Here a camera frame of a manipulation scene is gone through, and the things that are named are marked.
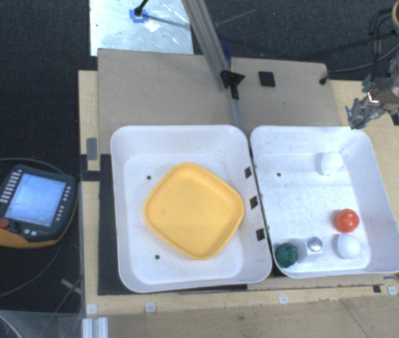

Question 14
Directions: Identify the small white can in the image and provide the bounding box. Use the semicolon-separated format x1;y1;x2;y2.
305;236;324;257

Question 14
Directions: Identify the black block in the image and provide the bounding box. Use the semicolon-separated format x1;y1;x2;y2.
258;70;277;88

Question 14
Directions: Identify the brown cardboard board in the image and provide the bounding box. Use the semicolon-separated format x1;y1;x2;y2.
96;48;391;292

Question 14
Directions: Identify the white plastic tray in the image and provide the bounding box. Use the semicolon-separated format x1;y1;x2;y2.
249;125;399;280
109;124;274;294

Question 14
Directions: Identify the yellow plate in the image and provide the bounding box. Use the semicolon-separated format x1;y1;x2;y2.
142;161;246;261

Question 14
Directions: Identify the orange ball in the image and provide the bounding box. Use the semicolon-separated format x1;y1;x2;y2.
333;208;360;234

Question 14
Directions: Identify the white egg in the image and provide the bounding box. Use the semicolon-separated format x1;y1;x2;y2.
318;151;344;176
336;234;362;260

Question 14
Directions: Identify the green broccoli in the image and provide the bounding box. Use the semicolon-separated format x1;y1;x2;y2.
274;242;299;269

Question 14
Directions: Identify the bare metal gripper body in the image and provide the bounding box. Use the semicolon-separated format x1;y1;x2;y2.
368;77;399;115

